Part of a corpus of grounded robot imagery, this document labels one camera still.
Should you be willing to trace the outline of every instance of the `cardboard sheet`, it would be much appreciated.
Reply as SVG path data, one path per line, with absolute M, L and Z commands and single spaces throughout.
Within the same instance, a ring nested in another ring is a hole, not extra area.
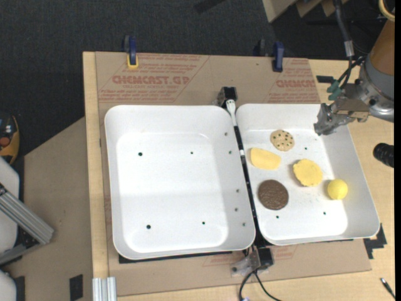
M 285 58 L 283 72 L 268 57 L 138 54 L 139 67 L 127 68 L 125 53 L 96 52 L 100 143 L 105 191 L 109 275 L 119 296 L 240 283 L 230 264 L 242 252 L 170 260 L 120 263 L 111 227 L 110 185 L 104 117 L 121 104 L 210 105 L 222 87 L 237 88 L 244 103 L 319 103 L 307 59 Z M 262 280 L 361 272 L 370 269 L 362 240 L 272 247 L 275 264 Z

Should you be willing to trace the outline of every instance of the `yellow toy food piece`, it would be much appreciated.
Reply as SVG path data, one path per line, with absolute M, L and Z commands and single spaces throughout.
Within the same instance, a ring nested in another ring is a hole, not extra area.
M 342 179 L 334 179 L 328 183 L 327 193 L 332 199 L 343 199 L 348 194 L 348 185 Z
M 251 162 L 257 168 L 275 170 L 280 166 L 281 157 L 268 150 L 252 148 Z
M 302 159 L 293 165 L 295 177 L 303 186 L 317 186 L 323 180 L 323 173 L 318 164 Z

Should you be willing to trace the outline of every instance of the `brown cookie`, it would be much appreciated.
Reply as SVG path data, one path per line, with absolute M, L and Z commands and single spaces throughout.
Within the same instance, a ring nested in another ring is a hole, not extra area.
M 260 184 L 258 198 L 265 208 L 277 211 L 288 204 L 289 196 L 284 185 L 274 179 L 269 179 Z
M 271 133 L 270 141 L 275 148 L 282 152 L 289 151 L 295 145 L 294 137 L 289 132 L 282 129 Z

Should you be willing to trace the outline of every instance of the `robotic end effector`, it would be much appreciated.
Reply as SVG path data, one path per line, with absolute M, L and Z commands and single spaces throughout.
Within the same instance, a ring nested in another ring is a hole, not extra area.
M 337 20 L 343 24 L 341 17 L 339 11 Z M 328 88 L 328 92 L 332 93 L 329 100 L 333 103 L 321 104 L 318 121 L 314 124 L 318 135 L 329 135 L 339 126 L 354 120 L 365 122 L 369 115 L 394 122 L 395 17 L 387 20 L 375 46 L 365 59 L 352 62 L 353 52 L 349 53 L 347 49 L 352 41 L 345 29 L 343 32 L 350 62 L 347 71 Z M 357 65 L 360 65 L 359 79 L 355 83 L 347 83 L 352 68 Z

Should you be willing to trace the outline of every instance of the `black floor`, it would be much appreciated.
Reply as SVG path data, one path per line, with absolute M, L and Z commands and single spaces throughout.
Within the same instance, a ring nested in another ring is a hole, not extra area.
M 269 24 L 262 0 L 0 0 L 0 110 L 16 116 L 22 155 L 84 116 L 83 51 L 120 51 L 126 34 L 139 52 L 252 55 L 264 38 L 285 56 L 344 59 L 339 29 L 311 25 L 291 6 Z M 377 0 L 351 0 L 346 15 L 375 19 Z M 351 26 L 358 54 L 382 25 Z

